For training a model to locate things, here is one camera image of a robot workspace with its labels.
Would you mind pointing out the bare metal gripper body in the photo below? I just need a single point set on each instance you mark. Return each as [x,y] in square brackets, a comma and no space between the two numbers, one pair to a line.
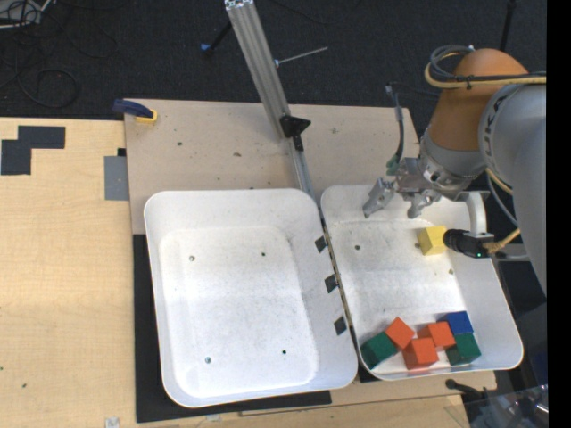
[421,181]

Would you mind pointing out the white plastic tray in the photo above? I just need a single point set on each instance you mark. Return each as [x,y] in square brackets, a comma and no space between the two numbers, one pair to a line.
[392,279]
[241,306]

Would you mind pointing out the green cube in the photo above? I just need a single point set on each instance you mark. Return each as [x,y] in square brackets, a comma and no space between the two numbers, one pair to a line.
[467,347]
[378,348]

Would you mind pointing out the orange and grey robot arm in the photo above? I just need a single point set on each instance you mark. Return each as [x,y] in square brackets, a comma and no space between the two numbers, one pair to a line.
[513,141]

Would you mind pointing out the blue cube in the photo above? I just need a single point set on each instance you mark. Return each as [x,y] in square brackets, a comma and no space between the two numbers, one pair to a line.
[459,322]

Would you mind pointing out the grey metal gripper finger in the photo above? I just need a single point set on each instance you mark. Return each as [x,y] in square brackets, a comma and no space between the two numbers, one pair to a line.
[419,202]
[378,196]

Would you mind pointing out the pale wood board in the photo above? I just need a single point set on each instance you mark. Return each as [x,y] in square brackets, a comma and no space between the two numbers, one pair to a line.
[214,154]

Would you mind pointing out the black cylinder on white bracket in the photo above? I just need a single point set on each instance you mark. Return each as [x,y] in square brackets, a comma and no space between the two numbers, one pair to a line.
[466,242]

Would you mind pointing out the yellow cube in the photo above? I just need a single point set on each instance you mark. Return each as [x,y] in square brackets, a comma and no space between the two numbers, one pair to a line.
[432,240]

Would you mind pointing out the orange cube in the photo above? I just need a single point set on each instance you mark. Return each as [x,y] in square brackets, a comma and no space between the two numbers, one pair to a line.
[399,331]
[420,353]
[441,333]

